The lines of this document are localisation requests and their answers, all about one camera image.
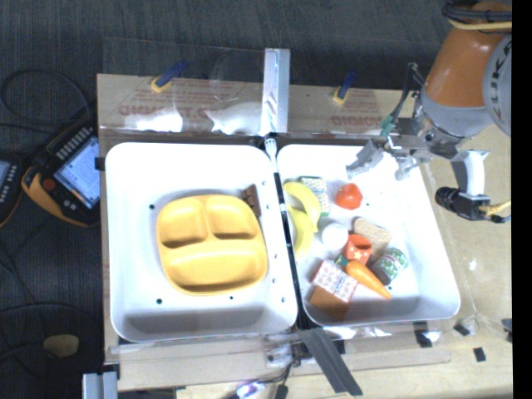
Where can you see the orange carrot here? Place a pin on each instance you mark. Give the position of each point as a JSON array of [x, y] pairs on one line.
[[365, 277]]

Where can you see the yellow divided plate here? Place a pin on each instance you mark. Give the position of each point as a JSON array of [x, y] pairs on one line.
[[212, 256]]

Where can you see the red tomato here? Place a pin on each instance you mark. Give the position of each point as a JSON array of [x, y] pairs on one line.
[[349, 197]]

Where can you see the brown cardboard board, red print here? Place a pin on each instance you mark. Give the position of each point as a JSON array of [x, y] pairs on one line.
[[316, 110]]

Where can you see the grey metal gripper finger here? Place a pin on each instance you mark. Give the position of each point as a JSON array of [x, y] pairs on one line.
[[365, 156], [405, 166]]

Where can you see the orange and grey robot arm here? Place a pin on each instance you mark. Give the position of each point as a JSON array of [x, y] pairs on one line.
[[455, 73]]

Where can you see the yellow banana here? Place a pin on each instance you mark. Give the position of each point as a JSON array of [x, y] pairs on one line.
[[302, 237], [306, 202]]

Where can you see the thin black and white rod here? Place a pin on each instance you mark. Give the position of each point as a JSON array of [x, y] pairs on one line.
[[291, 264]]

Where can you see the black cylinder on white bracket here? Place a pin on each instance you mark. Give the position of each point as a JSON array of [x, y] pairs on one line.
[[471, 173]]

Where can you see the brown chocolate bar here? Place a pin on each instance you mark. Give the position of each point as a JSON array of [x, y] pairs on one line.
[[252, 198]]

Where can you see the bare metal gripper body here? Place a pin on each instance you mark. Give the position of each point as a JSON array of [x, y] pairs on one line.
[[432, 144]]

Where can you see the green and white can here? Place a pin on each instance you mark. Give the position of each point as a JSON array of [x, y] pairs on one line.
[[390, 264]]

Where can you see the brown bread slice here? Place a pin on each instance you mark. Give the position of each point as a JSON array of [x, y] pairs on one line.
[[376, 233]]

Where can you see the white and green carton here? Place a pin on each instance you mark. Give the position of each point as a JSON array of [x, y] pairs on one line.
[[319, 189]]

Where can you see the white plastic tray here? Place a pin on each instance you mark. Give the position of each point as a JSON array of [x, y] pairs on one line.
[[137, 243], [415, 243]]

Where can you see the white egg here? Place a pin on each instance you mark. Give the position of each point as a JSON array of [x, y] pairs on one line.
[[334, 235]]

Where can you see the white carton with red print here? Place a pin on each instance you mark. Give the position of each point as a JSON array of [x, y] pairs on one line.
[[334, 281]]

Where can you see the yellow oval object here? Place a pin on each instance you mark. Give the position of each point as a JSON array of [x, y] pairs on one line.
[[61, 345]]

